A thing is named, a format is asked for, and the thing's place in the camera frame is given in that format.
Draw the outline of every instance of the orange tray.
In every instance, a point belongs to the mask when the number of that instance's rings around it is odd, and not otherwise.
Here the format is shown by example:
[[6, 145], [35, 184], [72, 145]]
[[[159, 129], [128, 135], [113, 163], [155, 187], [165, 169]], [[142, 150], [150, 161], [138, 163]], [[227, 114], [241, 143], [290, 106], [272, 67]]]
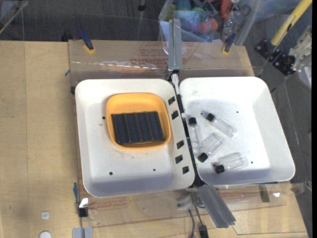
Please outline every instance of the orange tray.
[[[119, 145], [115, 141], [115, 132], [111, 115], [123, 113], [158, 112], [164, 140], [155, 142], [131, 143]], [[106, 121], [111, 141], [125, 150], [147, 150], [166, 145], [171, 139], [171, 128], [165, 104], [161, 98], [150, 93], [122, 93], [112, 95], [106, 104]]]

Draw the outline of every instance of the small plastic bottle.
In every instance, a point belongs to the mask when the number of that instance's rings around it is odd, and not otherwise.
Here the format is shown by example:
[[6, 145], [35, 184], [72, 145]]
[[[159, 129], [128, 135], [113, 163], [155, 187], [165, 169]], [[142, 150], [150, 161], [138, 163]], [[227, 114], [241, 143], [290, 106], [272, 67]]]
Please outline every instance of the small plastic bottle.
[[223, 22], [223, 28], [222, 28], [222, 35], [221, 35], [221, 40], [225, 42], [229, 36], [233, 33], [233, 26], [234, 26], [234, 12], [231, 11], [229, 13], [229, 18], [224, 20]]
[[222, 120], [221, 118], [218, 118], [214, 116], [213, 114], [209, 113], [206, 117], [208, 121], [211, 122], [211, 124], [220, 130], [222, 133], [226, 134], [228, 137], [233, 137], [233, 134], [237, 132], [237, 129], [229, 125], [227, 122]]
[[196, 118], [194, 117], [189, 118], [188, 123], [189, 123], [190, 141], [192, 143], [193, 151], [194, 153], [196, 153], [202, 145], [200, 127], [196, 122]]
[[212, 133], [202, 142], [199, 150], [198, 160], [204, 162], [207, 158], [213, 157], [217, 151], [224, 145], [224, 138], [217, 133]]
[[231, 153], [218, 159], [214, 165], [214, 170], [217, 174], [230, 172], [247, 167], [249, 164], [248, 158], [239, 152]]

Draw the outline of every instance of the clear acrylic panel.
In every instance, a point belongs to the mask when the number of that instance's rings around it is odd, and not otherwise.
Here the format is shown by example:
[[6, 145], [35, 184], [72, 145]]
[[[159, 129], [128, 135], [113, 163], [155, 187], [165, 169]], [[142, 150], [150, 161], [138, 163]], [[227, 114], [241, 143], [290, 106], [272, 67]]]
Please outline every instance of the clear acrylic panel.
[[312, 182], [312, 89], [295, 73], [272, 92], [295, 162], [294, 182]]
[[29, 237], [23, 9], [0, 1], [0, 236]]
[[[86, 21], [81, 21], [81, 17], [89, 18], [91, 24], [98, 24], [101, 28], [100, 32], [91, 32], [92, 25], [85, 25]], [[112, 28], [112, 25], [123, 22], [134, 26], [130, 30], [131, 34], [117, 32], [115, 28]], [[82, 40], [68, 41], [72, 87], [82, 80], [97, 78], [162, 78], [168, 80], [170, 72], [168, 72], [167, 41], [170, 35], [168, 31], [164, 32], [162, 29], [163, 27], [167, 29], [167, 25], [168, 22], [161, 23], [133, 18], [77, 15], [67, 29], [74, 34], [74, 37], [78, 27], [87, 31], [96, 50], [90, 54], [83, 48]], [[254, 76], [262, 70], [260, 66], [251, 66], [243, 46], [233, 45], [229, 56], [221, 53], [223, 43], [182, 42], [181, 48], [183, 66], [179, 70], [180, 81], [188, 77]], [[143, 63], [135, 64], [135, 59], [140, 59], [137, 61]], [[150, 62], [151, 66], [144, 64], [145, 62]], [[79, 184], [76, 185], [78, 186], [78, 203], [82, 199], [88, 198], [88, 217], [80, 218], [80, 220], [82, 227], [93, 227], [94, 237], [104, 237], [106, 233], [116, 234], [119, 237], [127, 234], [130, 237], [141, 237], [144, 234], [158, 238], [188, 237], [192, 230], [195, 230], [198, 236], [197, 230], [201, 226], [200, 218], [206, 229], [209, 230], [210, 236], [214, 234], [215, 236], [233, 237], [242, 234], [292, 232], [305, 235], [305, 225], [297, 207], [295, 194], [292, 192], [293, 187], [288, 183], [218, 187], [218, 193], [236, 218], [235, 226], [227, 229], [216, 228], [204, 205], [200, 203], [195, 188], [104, 198], [93, 197], [86, 191], [82, 181], [76, 127], [77, 121], [75, 120], [79, 169]], [[280, 211], [277, 220], [274, 217], [276, 211]], [[280, 217], [289, 214], [290, 211], [292, 211], [291, 216], [296, 216], [295, 219], [298, 220], [296, 226], [293, 226], [294, 220], [284, 220]], [[254, 224], [255, 216], [259, 223]], [[277, 225], [272, 227], [261, 225], [261, 221], [265, 223], [268, 218]]]
[[158, 21], [78, 14], [66, 29], [77, 39], [78, 28], [87, 32], [96, 51], [88, 53], [82, 40], [69, 41], [72, 86], [94, 78], [168, 78], [168, 36]]

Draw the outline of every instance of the black bottle cap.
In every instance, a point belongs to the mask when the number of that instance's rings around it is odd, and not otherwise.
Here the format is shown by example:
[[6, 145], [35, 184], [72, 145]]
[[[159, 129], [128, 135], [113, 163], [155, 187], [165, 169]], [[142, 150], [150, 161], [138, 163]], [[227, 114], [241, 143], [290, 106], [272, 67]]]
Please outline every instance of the black bottle cap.
[[194, 118], [194, 117], [189, 118], [189, 119], [188, 119], [188, 122], [189, 122], [189, 125], [194, 125], [194, 124], [197, 124], [197, 122], [196, 122], [196, 118]]
[[208, 159], [208, 155], [206, 153], [202, 153], [198, 156], [198, 160], [201, 162], [205, 162], [206, 159]]
[[215, 169], [217, 174], [223, 173], [224, 172], [224, 165], [215, 166], [214, 169]]
[[206, 119], [208, 121], [213, 121], [215, 119], [215, 116], [213, 114], [209, 113], [208, 116], [206, 117]]

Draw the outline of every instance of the yellow handle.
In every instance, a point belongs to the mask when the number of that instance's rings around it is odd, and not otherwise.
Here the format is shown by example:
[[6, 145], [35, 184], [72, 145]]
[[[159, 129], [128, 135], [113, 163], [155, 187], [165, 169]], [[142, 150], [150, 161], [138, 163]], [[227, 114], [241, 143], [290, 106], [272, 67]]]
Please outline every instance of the yellow handle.
[[287, 20], [276, 32], [271, 39], [273, 46], [276, 46], [283, 38], [284, 35], [295, 25], [297, 20], [303, 15], [307, 8], [312, 4], [313, 0], [301, 0], [292, 13], [288, 16]]

